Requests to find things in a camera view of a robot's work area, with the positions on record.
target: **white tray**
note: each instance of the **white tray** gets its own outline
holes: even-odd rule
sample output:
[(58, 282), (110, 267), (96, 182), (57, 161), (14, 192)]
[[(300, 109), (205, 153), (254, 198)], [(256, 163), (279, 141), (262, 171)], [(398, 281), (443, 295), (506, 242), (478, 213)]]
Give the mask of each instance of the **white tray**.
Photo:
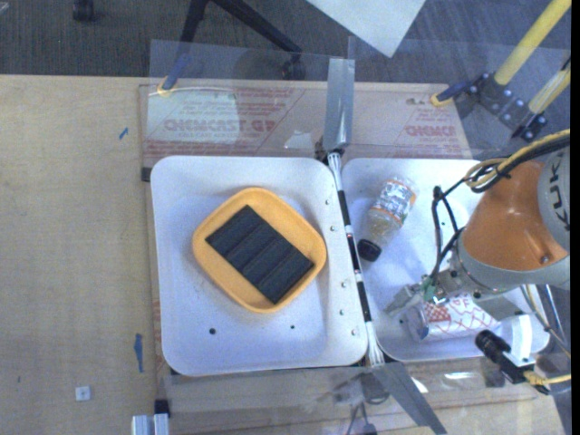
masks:
[[(340, 204), (330, 170), (314, 159), (169, 157), (151, 172), (165, 359), (184, 375), (350, 365), (367, 349)], [(328, 259), (288, 306), (256, 314), (197, 264), (191, 236), (241, 189), (263, 187), (324, 238)]]
[[(363, 217), (378, 194), (381, 182), (390, 174), (412, 179), (419, 187), (419, 197), (402, 229), (374, 263), (362, 261), (366, 290), (369, 296), (372, 319), (381, 348), (391, 358), (402, 362), (459, 359), (481, 356), (474, 344), (474, 337), (454, 338), (440, 342), (417, 343), (400, 317), (389, 317), (384, 307), (402, 286), (420, 282), (434, 266), (436, 248), (435, 231), (430, 205), (436, 185), (447, 190), (475, 164), (472, 160), (457, 159), (352, 159), (343, 167), (343, 187), (350, 209), (354, 234), (360, 238)], [(448, 198), (459, 227), (464, 226), (473, 212), (480, 196), (465, 185), (459, 186)], [(453, 231), (444, 206), (440, 205), (440, 221), (443, 243), (447, 243)], [(505, 295), (524, 313), (531, 313), (518, 290)], [(547, 346), (549, 334), (532, 317), (532, 353)], [(496, 331), (511, 343), (512, 325), (502, 324)]]

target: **wooden table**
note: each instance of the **wooden table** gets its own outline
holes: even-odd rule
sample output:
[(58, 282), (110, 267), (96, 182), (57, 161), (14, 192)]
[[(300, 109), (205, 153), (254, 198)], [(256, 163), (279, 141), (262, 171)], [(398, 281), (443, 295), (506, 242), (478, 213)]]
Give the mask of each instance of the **wooden table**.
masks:
[[(138, 92), (147, 82), (0, 76), (2, 434), (122, 434), (133, 415), (153, 413), (158, 385)], [(83, 386), (92, 396), (76, 401)], [(187, 388), (180, 387), (182, 397), (195, 396)], [(483, 406), (470, 407), (455, 394), (436, 409), (449, 433), (466, 433), (467, 425), (471, 433), (491, 433), (490, 415), (504, 433), (563, 433), (551, 398), (523, 391), (506, 401), (495, 399), (499, 394), (485, 393)], [(322, 433), (322, 422), (312, 424)], [(407, 418), (397, 427), (430, 433), (412, 425)]]

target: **clear bottle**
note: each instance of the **clear bottle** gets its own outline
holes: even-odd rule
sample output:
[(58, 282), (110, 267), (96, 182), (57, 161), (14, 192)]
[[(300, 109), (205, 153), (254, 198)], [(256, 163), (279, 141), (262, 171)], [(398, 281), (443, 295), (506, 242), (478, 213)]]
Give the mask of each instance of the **clear bottle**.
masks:
[(418, 194), (417, 185), (409, 178), (392, 175), (382, 183), (381, 192), (365, 215), (364, 237), (357, 246), (362, 259), (377, 260), (403, 226)]

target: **gray carpet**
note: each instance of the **gray carpet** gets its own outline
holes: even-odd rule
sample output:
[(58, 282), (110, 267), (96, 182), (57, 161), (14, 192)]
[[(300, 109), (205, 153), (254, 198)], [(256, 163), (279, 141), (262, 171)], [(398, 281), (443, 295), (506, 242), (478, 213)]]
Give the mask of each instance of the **gray carpet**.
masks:
[[(347, 54), (351, 34), (306, 1), (245, 1), (306, 53)], [(550, 1), (427, 0), (392, 58), (358, 44), (357, 80), (453, 84), (493, 72)], [(94, 0), (97, 20), (86, 24), (73, 21), (73, 0), (0, 2), (10, 5), (0, 14), (0, 73), (141, 77), (150, 73), (151, 41), (179, 39), (189, 0)], [(568, 12), (514, 78), (512, 87), (521, 98), (530, 99), (566, 61), (571, 27)], [(274, 48), (214, 5), (208, 7), (195, 42)], [(570, 89), (546, 109), (546, 118), (543, 133), (569, 127)], [(495, 126), (466, 119), (470, 141), (478, 145), (502, 145), (506, 132)], [(569, 336), (569, 295), (556, 296)], [(570, 395), (564, 388), (556, 397), (567, 433)]]

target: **bottle cap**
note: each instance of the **bottle cap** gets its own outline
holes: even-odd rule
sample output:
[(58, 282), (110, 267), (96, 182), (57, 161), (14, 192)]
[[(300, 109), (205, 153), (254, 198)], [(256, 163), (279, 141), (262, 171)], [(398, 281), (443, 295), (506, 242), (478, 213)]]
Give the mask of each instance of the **bottle cap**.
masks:
[(365, 238), (359, 240), (356, 247), (359, 250), (359, 256), (367, 261), (376, 261), (382, 252), (380, 246)]

